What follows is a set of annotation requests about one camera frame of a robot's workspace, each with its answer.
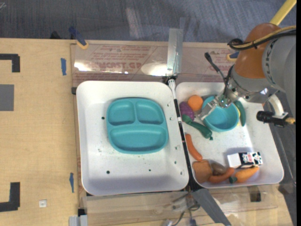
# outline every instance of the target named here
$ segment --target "orange fruit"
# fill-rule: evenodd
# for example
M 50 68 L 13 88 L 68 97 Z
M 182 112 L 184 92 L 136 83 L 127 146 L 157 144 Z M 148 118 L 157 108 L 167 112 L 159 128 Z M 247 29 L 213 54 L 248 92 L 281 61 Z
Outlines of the orange fruit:
M 203 101 L 202 97 L 193 95 L 193 96 L 189 97 L 187 104 L 190 106 L 190 108 L 193 111 L 198 111 L 202 108 L 203 102 L 204 101 Z

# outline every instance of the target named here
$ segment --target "black corner marker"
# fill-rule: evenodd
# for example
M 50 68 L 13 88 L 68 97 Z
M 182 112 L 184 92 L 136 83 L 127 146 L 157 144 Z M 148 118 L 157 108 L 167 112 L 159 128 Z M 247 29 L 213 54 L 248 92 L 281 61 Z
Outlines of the black corner marker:
M 18 54 L 0 54 L 0 60 L 11 60 L 11 72 L 20 72 L 20 56 Z
M 0 212 L 15 211 L 20 207 L 20 182 L 10 183 L 9 201 L 0 202 Z

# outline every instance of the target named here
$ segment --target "light wood surface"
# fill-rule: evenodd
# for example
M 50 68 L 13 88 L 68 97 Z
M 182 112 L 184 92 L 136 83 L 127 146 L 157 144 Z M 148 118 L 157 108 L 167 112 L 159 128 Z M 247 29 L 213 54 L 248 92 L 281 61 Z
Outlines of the light wood surface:
M 9 200 L 11 182 L 21 184 L 20 207 L 16 211 L 0 212 L 0 225 L 66 226 L 69 216 L 77 215 L 79 185 L 71 94 L 72 43 L 73 40 L 0 39 L 0 53 L 21 57 L 20 73 L 11 72 L 11 61 L 0 60 L 0 84 L 15 85 L 14 111 L 0 112 L 0 202 Z M 61 58 L 67 62 L 66 76 L 62 74 Z M 74 176 L 74 193 L 70 173 Z M 292 225 L 282 194 L 276 187 L 269 192 L 264 195 L 272 195 L 268 202 L 273 207 L 265 204 L 245 211 L 238 210 L 235 202 L 246 193 L 237 194 L 237 200 L 233 201 L 223 191 L 213 194 L 233 225 Z M 40 208 L 39 200 L 44 199 L 47 207 Z M 208 216 L 196 219 L 198 225 L 220 225 Z M 179 225 L 186 225 L 187 220 L 184 218 Z M 127 226 L 161 224 L 162 220 Z

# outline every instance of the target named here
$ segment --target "toy carrot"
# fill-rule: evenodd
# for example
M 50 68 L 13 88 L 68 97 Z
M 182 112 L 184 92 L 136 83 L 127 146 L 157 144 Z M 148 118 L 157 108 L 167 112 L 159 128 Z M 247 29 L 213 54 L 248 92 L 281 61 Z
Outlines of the toy carrot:
M 243 182 L 246 182 L 258 170 L 259 170 L 259 167 L 252 167 L 252 168 L 247 168 L 247 169 L 240 170 L 237 173 L 235 173 L 234 177 L 230 177 L 229 181 L 230 181 L 230 183 L 234 183 L 234 182 L 243 183 Z
M 234 173 L 234 168 L 228 168 L 226 170 L 226 173 L 225 174 L 222 174 L 222 175 L 218 175 L 218 176 L 211 176 L 209 179 L 208 179 L 208 182 L 211 182 L 211 183 L 221 183 L 222 181 L 225 181 L 227 180 L 228 178 L 231 177 L 231 175 Z
M 185 138 L 186 138 L 186 143 L 187 143 L 187 148 L 188 148 L 189 153 L 193 156 L 193 158 L 195 160 L 202 161 L 203 160 L 203 156 L 200 153 L 198 153 L 198 151 L 194 147 L 194 145 L 192 143 L 191 135 L 190 134 L 186 134 Z

